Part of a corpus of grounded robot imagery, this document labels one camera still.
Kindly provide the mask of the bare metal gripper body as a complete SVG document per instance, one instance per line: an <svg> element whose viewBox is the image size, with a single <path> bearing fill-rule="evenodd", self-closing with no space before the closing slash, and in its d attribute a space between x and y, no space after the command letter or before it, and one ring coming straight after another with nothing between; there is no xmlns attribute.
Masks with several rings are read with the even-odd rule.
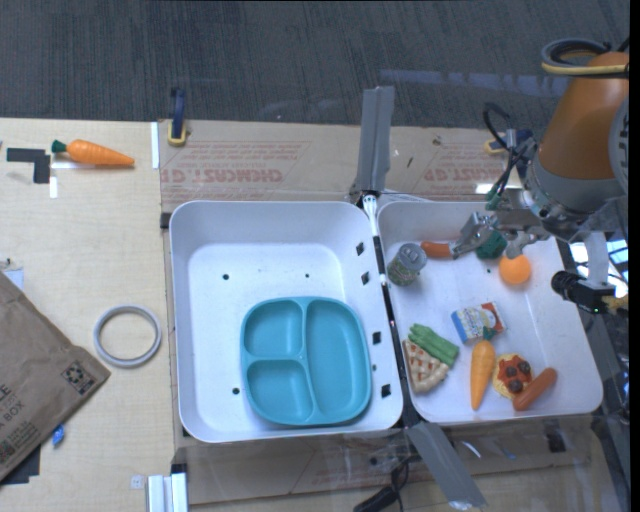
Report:
<svg viewBox="0 0 640 512"><path fill-rule="evenodd" d="M508 242L545 241L551 235L527 202L523 189L507 188L491 200L491 226Z"/></svg>

